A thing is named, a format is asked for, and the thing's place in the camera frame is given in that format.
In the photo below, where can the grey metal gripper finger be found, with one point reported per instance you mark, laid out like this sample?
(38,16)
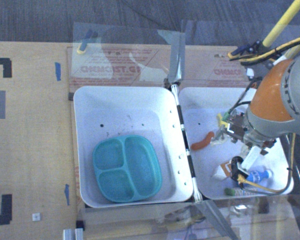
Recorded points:
(221,133)
(218,141)

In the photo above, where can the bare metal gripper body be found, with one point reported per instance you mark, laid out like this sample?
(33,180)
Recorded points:
(237,126)

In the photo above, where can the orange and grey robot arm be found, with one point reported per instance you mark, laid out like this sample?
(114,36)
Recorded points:
(272,101)

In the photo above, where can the orange sausage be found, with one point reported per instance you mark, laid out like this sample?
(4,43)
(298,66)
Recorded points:
(202,144)

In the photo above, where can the white plastic tray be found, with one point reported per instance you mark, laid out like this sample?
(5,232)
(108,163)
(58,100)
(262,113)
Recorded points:
(130,109)
(205,109)

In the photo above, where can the white and orange carton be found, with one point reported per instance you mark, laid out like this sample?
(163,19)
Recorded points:
(221,171)

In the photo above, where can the blue and white bottle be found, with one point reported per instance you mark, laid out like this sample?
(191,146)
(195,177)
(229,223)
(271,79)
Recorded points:
(256,176)

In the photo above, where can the green broccoli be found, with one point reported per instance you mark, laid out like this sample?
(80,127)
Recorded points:
(230,192)

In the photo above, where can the green divided plate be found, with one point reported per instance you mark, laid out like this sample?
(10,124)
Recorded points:
(127,169)

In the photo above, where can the brown cardboard board, red print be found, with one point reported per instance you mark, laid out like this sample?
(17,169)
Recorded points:
(130,66)

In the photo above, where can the black cylinder on white bracket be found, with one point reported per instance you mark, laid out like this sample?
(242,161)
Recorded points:
(237,167)

